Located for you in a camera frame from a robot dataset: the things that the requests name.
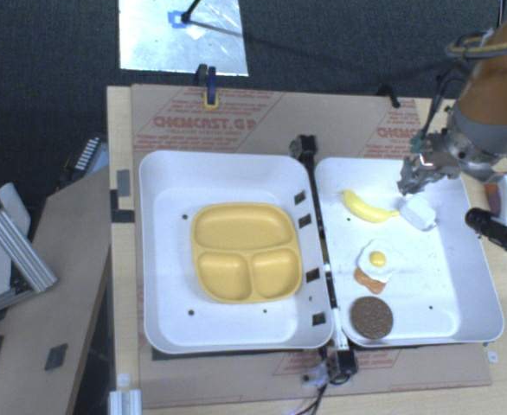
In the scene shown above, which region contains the white plastic tray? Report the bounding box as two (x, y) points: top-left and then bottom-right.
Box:
(313, 156), (505, 348)
(138, 150), (336, 355)

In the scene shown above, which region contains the thin black and white rod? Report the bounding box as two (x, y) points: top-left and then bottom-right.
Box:
(299, 152), (350, 350)

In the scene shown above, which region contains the yellow banana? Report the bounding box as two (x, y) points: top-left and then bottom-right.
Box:
(338, 188), (401, 224)

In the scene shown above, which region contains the orange toy food piece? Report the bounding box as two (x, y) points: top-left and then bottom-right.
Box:
(353, 266), (387, 296)

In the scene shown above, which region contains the brown round biscuit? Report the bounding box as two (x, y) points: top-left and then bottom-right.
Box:
(350, 296), (395, 341)

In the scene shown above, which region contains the black cylinder on white bracket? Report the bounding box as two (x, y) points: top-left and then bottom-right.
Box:
(465, 173), (507, 252)

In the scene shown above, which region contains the white and yellow fried egg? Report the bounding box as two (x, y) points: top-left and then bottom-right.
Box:
(356, 238), (400, 284)

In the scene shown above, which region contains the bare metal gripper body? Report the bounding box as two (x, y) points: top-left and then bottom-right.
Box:
(403, 131), (472, 182)

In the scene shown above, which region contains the yellow divided plate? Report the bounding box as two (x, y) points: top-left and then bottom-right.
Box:
(189, 201), (305, 305)

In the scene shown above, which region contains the brown cardboard board red print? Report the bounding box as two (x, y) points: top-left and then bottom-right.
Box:
(131, 83), (493, 410)

